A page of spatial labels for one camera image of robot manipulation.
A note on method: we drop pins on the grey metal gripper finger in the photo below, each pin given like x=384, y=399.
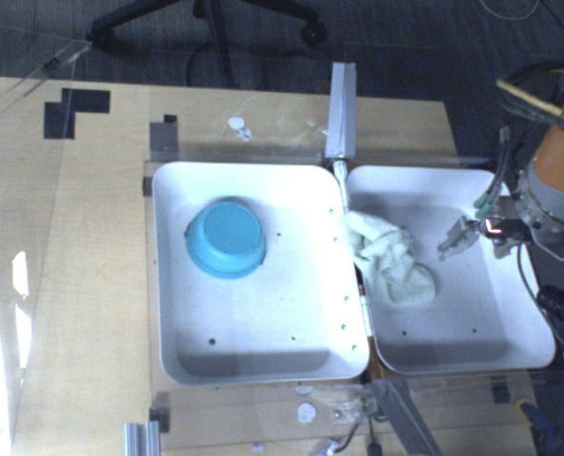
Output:
x=453, y=250
x=458, y=228

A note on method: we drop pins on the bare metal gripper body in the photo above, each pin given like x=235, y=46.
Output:
x=505, y=216

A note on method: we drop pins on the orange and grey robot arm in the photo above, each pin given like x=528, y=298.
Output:
x=559, y=159

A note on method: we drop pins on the white plastic tray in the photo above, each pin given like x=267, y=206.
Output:
x=467, y=302
x=272, y=302

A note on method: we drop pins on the white crumpled towel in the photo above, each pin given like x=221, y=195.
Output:
x=391, y=264

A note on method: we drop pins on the blue bowl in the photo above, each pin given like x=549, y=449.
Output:
x=227, y=235

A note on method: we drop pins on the black office chair base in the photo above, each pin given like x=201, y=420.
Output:
x=215, y=3

